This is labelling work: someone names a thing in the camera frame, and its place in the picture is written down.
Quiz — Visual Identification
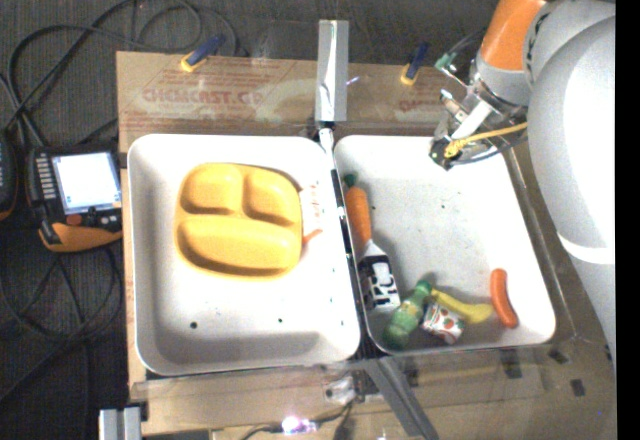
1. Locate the brown cardboard board red print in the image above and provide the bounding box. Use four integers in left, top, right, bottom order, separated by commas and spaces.
115, 50, 576, 435

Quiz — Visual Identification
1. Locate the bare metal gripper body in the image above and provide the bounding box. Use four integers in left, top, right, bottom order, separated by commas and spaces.
433, 76, 530, 165

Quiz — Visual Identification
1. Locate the orange sausage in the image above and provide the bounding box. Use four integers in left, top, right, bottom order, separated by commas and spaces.
489, 267, 520, 330

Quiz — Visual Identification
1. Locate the white plastic tray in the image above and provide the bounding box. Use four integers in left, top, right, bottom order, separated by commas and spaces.
332, 133, 558, 357
126, 132, 362, 377

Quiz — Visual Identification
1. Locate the black and white carton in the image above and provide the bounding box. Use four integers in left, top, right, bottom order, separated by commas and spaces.
356, 239, 403, 314

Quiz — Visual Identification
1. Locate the green bottle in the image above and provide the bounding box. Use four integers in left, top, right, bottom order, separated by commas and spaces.
381, 279, 434, 351

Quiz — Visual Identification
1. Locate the white can with red print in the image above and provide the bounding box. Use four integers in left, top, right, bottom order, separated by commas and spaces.
419, 302, 467, 346

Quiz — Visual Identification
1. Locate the orange carrot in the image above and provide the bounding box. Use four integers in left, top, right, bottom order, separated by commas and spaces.
341, 172, 374, 255

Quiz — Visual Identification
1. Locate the yellow banana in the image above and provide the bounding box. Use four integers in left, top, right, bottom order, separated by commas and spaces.
430, 288, 496, 326

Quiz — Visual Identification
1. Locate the yellow divided plate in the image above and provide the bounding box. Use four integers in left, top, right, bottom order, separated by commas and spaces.
173, 161, 306, 280

